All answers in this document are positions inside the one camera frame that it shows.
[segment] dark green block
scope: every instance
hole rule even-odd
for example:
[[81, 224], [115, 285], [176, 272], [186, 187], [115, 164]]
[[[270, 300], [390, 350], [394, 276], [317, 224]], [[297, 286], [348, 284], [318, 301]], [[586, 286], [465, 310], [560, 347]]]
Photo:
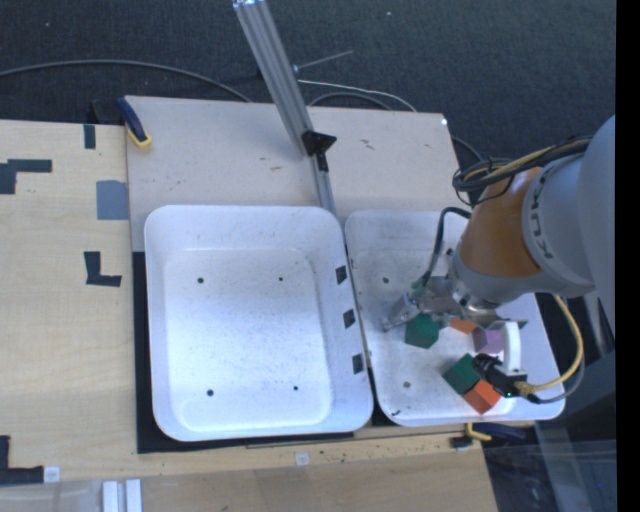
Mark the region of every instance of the dark green block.
[[418, 315], [407, 322], [404, 342], [414, 347], [429, 348], [440, 333], [440, 324], [431, 319], [431, 315]]
[[480, 380], [478, 374], [473, 371], [473, 357], [471, 357], [471, 354], [462, 356], [442, 376], [459, 395], [464, 395]]

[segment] table surface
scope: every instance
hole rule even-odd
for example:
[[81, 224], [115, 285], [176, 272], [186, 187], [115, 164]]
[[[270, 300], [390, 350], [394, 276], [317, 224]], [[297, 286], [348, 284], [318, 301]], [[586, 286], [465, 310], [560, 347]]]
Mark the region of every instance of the table surface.
[[[228, 102], [206, 103], [198, 107], [229, 108]], [[280, 130], [273, 105], [240, 108], [249, 118], [255, 116], [255, 126], [268, 126], [265, 119], [276, 123], [264, 143]], [[457, 162], [441, 115], [321, 107], [310, 112], [318, 131], [344, 141], [336, 143], [328, 155], [342, 220], [357, 209], [438, 210], [457, 200], [450, 187]], [[371, 461], [407, 464], [410, 457], [414, 461], [410, 464], [432, 467], [435, 478], [443, 482], [458, 478], [456, 491], [448, 488], [457, 494], [461, 506], [480, 510], [482, 496], [482, 510], [495, 510], [479, 444], [475, 442], [464, 453], [450, 446], [450, 438], [460, 435], [461, 424], [366, 426], [344, 440], [138, 454], [131, 254], [139, 243], [134, 229], [139, 220], [134, 222], [133, 210], [131, 223], [98, 218], [96, 184], [128, 183], [130, 199], [140, 187], [135, 178], [131, 180], [131, 147], [127, 148], [131, 142], [125, 130], [95, 126], [95, 148], [87, 148], [84, 128], [0, 121], [0, 163], [52, 162], [51, 173], [18, 172], [15, 194], [0, 195], [0, 434], [11, 436], [10, 467], [53, 466], [60, 468], [62, 481], [73, 481], [185, 478], [300, 464], [346, 471], [353, 463], [362, 478], [367, 471], [375, 471]], [[275, 152], [260, 160], [268, 176], [278, 176], [280, 192], [262, 204], [314, 204], [312, 189], [289, 201], [297, 192], [286, 186], [287, 171], [279, 175], [282, 169], [273, 169], [295, 158], [287, 153], [283, 127], [281, 135], [285, 142], [279, 141], [275, 150], [269, 149]], [[154, 137], [154, 150], [162, 140], [159, 133]], [[233, 160], [228, 149], [227, 163]], [[202, 151], [206, 149], [191, 152], [196, 167], [207, 161]], [[226, 164], [220, 168], [230, 169]], [[246, 184], [240, 179], [236, 185], [241, 190]], [[238, 197], [231, 194], [226, 200]], [[120, 286], [86, 284], [86, 251], [100, 252], [101, 273], [122, 276]], [[467, 485], [469, 472], [474, 475], [471, 486]], [[436, 488], [433, 492], [443, 492]]]

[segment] orange block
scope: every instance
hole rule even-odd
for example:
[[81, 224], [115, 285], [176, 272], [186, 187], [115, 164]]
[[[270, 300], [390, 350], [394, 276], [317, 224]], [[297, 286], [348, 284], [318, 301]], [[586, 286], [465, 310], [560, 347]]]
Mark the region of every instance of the orange block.
[[486, 380], [480, 379], [475, 386], [462, 395], [462, 398], [480, 414], [484, 414], [496, 405], [502, 397], [500, 393], [493, 389], [491, 384]]
[[474, 329], [478, 327], [476, 324], [474, 324], [469, 320], [462, 320], [461, 318], [457, 318], [457, 317], [452, 318], [451, 321], [449, 322], [449, 325], [454, 329], [458, 329], [459, 331], [462, 331], [465, 334], [471, 334], [474, 331]]

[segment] yellow and blue clamp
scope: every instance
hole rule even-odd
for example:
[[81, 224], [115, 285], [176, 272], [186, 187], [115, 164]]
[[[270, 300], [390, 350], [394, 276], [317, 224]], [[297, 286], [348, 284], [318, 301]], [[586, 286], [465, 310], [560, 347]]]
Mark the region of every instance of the yellow and blue clamp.
[[127, 125], [127, 133], [139, 148], [146, 148], [151, 144], [151, 136], [146, 132], [137, 114], [124, 98], [117, 99], [118, 110]]

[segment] block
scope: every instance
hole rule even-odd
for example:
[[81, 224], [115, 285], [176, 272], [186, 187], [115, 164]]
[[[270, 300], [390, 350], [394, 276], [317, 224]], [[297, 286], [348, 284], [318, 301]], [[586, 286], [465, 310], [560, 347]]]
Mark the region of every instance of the block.
[[478, 326], [469, 320], [463, 320], [462, 318], [452, 318], [449, 321], [449, 325], [458, 331], [465, 334], [471, 334]]
[[493, 386], [486, 380], [478, 380], [475, 386], [462, 395], [462, 398], [471, 405], [478, 413], [484, 414], [491, 409], [498, 400], [500, 400], [500, 394], [493, 389]]
[[498, 354], [504, 350], [502, 332], [499, 330], [486, 330], [476, 327], [471, 333], [473, 346], [476, 352], [484, 354]]
[[419, 348], [430, 348], [440, 333], [440, 324], [431, 315], [418, 315], [409, 320], [404, 332], [404, 342]]
[[473, 371], [473, 357], [471, 357], [471, 354], [462, 356], [442, 376], [459, 395], [464, 395], [480, 380], [478, 374]]

